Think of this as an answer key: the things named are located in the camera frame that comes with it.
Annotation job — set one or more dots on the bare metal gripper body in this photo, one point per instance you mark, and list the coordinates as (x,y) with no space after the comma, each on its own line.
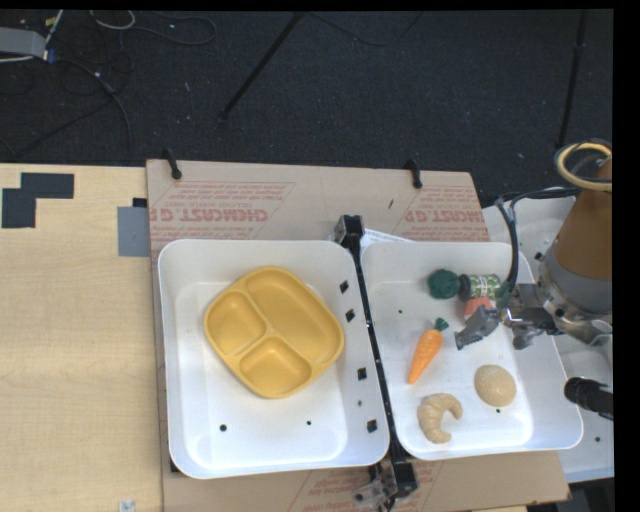
(537,312)

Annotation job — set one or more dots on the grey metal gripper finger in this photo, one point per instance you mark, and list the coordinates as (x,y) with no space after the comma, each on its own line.
(479,326)
(525,337)

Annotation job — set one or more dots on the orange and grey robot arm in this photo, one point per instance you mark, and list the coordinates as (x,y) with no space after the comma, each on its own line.
(585,235)

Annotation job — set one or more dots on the orange toy food piece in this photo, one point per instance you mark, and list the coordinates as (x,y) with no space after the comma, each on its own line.
(475,306)

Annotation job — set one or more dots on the green broccoli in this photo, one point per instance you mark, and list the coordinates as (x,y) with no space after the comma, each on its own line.
(442,284)

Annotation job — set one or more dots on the beige bread roll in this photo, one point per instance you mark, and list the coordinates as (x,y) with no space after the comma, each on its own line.
(495,385)

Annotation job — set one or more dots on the orange carrot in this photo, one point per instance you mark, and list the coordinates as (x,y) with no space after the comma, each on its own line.
(425,352)

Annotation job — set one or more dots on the beige croissant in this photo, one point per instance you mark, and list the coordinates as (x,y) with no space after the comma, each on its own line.
(432,420)

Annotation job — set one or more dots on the white plastic tray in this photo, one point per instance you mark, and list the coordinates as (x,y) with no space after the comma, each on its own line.
(480,435)
(270,440)

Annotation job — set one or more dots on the thin black rod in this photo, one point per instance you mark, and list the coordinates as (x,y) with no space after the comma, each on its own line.
(372,340)

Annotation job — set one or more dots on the white printed paper sheet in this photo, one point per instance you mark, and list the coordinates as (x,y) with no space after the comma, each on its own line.
(385,236)

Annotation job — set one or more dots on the yellow divided plate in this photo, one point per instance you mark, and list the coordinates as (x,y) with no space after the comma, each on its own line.
(272,330)

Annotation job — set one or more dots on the brown cardboard board red print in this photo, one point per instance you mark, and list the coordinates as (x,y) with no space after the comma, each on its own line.
(300,200)

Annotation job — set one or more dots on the black cylinder on white bracket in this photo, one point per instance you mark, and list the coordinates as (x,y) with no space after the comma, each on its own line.
(587,394)

